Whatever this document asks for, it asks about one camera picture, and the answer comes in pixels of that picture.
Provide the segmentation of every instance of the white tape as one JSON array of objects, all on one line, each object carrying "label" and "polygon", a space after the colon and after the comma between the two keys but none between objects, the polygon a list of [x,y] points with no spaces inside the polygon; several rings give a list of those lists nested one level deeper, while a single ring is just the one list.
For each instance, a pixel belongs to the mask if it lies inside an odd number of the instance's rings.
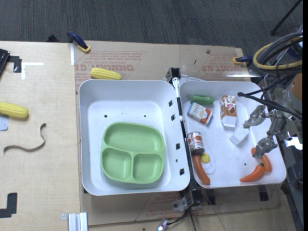
[{"label": "white tape", "polygon": [[71,43],[71,65],[75,65],[75,49],[73,43]]},{"label": "white tape", "polygon": [[26,66],[43,66],[44,63],[24,63],[21,62],[21,79],[26,79]]}]

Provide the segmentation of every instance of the wooden table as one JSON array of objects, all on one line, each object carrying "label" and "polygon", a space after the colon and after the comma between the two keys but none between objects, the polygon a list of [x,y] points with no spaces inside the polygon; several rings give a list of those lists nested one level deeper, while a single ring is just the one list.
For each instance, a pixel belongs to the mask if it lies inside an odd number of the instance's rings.
[{"label": "wooden table", "polygon": [[[29,109],[26,119],[9,118],[0,132],[0,148],[21,145],[31,153],[10,149],[0,153],[0,209],[7,195],[17,193],[17,213],[0,218],[0,230],[66,231],[63,213],[80,213],[75,68],[71,44],[1,41],[0,48],[19,56],[26,65],[25,79],[7,63],[0,77],[0,102]],[[263,230],[293,231],[294,222],[285,195],[279,191],[280,207],[265,210],[194,217],[198,231]],[[93,231],[150,231],[159,220],[90,226]],[[168,230],[193,230],[189,217]]]}]

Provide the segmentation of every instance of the green divided plate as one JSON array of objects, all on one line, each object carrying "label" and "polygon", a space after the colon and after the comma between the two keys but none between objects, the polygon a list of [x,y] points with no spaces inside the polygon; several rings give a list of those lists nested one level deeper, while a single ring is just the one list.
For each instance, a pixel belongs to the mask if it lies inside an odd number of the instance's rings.
[{"label": "green divided plate", "polygon": [[110,179],[136,184],[157,181],[164,170],[165,142],[150,126],[116,122],[106,129],[101,148],[101,167]]}]

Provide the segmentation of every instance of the toy corn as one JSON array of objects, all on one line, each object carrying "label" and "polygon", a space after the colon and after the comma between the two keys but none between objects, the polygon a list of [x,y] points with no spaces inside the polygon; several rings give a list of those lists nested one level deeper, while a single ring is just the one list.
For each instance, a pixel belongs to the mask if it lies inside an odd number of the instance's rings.
[{"label": "toy corn", "polygon": [[119,73],[98,67],[91,69],[91,76],[95,79],[122,79]]},{"label": "toy corn", "polygon": [[16,104],[0,102],[0,114],[25,118],[29,115],[29,110]]}]

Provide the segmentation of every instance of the white tray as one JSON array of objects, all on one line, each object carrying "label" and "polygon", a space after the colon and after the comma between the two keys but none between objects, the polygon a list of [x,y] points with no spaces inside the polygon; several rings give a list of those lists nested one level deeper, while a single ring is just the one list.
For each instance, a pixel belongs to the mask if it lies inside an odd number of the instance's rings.
[{"label": "white tray", "polygon": [[[185,120],[186,132],[198,131],[202,134],[205,150],[214,159],[211,164],[204,165],[205,172],[208,174],[210,185],[204,185],[194,170],[196,181],[204,188],[226,188],[247,185],[279,184],[286,178],[286,168],[284,161],[277,147],[267,154],[272,171],[266,172],[257,181],[242,183],[240,178],[250,174],[259,160],[252,157],[251,148],[257,142],[266,137],[266,132],[270,128],[270,119],[265,119],[259,126],[251,127],[248,136],[238,145],[230,141],[230,137],[235,130],[243,125],[249,118],[250,113],[260,105],[260,103],[245,98],[238,97],[238,92],[249,93],[259,90],[258,85],[252,82],[218,82],[218,81],[186,81],[180,85],[180,97],[182,102],[183,118]],[[233,95],[236,100],[237,122],[235,128],[226,128],[220,120],[219,98],[222,95]],[[213,117],[208,125],[188,117],[187,111],[190,107],[190,98],[193,95],[211,96],[215,99],[213,105],[206,106],[213,112]]]},{"label": "white tray", "polygon": [[[87,192],[97,196],[176,192],[188,186],[190,173],[177,97],[169,83],[87,80],[79,88],[79,104],[82,183]],[[100,164],[102,137],[105,129],[114,122],[145,124],[161,132],[166,148],[165,166],[158,181],[133,184],[111,180],[104,175]]]}]

